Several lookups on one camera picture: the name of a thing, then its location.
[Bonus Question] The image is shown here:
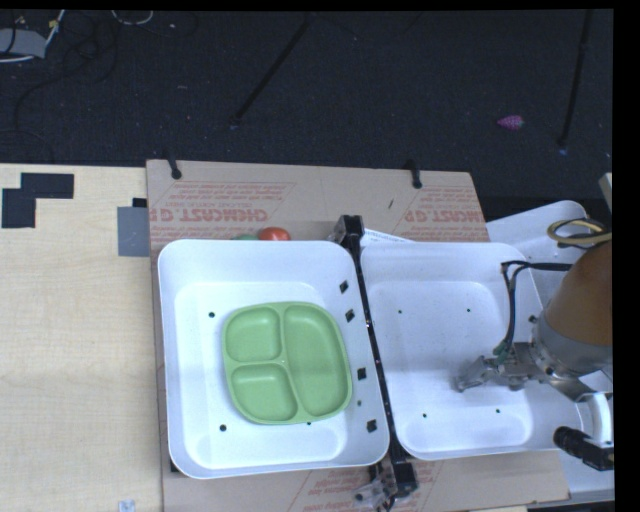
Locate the black cylinder on white bracket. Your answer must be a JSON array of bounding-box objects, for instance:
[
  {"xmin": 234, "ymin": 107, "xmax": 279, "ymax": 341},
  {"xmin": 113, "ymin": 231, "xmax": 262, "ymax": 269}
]
[{"xmin": 552, "ymin": 391, "xmax": 615, "ymax": 472}]

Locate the white plastic tray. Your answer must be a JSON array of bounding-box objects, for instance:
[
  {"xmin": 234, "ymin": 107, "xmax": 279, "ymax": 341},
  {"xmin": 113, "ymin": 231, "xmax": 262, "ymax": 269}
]
[
  {"xmin": 156, "ymin": 238, "xmax": 392, "ymax": 481},
  {"xmin": 359, "ymin": 241, "xmax": 587, "ymax": 462}
]

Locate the thin black rod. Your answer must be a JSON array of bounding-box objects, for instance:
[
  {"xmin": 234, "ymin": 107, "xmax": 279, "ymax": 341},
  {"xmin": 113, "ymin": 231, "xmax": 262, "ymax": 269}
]
[{"xmin": 347, "ymin": 234, "xmax": 407, "ymax": 469}]

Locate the green divided plate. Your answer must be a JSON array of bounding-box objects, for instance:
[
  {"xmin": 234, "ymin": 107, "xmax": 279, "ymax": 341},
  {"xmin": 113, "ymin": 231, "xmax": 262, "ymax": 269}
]
[{"xmin": 221, "ymin": 300, "xmax": 354, "ymax": 427}]

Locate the black block with thin wires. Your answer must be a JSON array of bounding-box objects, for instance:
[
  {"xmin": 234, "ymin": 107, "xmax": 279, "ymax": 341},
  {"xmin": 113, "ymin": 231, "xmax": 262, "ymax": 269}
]
[{"xmin": 333, "ymin": 214, "xmax": 365, "ymax": 247}]

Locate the brown cardboard board red print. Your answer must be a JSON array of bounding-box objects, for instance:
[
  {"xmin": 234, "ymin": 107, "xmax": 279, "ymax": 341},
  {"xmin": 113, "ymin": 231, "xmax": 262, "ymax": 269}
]
[{"xmin": 144, "ymin": 159, "xmax": 572, "ymax": 512}]

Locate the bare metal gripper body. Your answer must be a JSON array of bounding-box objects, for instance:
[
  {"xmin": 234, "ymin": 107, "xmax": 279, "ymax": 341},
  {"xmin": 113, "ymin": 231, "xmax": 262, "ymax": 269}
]
[{"xmin": 496, "ymin": 341, "xmax": 613, "ymax": 403}]

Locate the white printed paper slip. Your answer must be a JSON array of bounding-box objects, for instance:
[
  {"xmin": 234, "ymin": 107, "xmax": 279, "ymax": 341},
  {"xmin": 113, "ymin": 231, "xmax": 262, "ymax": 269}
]
[{"xmin": 361, "ymin": 228, "xmax": 417, "ymax": 245}]

